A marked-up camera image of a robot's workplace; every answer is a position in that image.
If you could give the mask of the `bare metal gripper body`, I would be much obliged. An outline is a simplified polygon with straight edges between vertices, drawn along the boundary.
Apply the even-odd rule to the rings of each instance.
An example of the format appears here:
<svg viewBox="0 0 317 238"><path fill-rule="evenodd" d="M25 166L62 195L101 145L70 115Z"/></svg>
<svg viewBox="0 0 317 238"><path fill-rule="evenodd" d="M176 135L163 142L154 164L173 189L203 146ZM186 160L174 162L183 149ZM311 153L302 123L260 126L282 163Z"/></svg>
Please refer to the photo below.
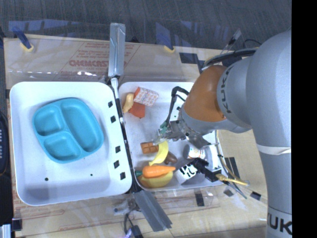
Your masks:
<svg viewBox="0 0 317 238"><path fill-rule="evenodd" d="M174 141L187 140L196 148L205 148L210 145L201 133L190 129L182 120L170 121L164 134L171 134Z"/></svg>

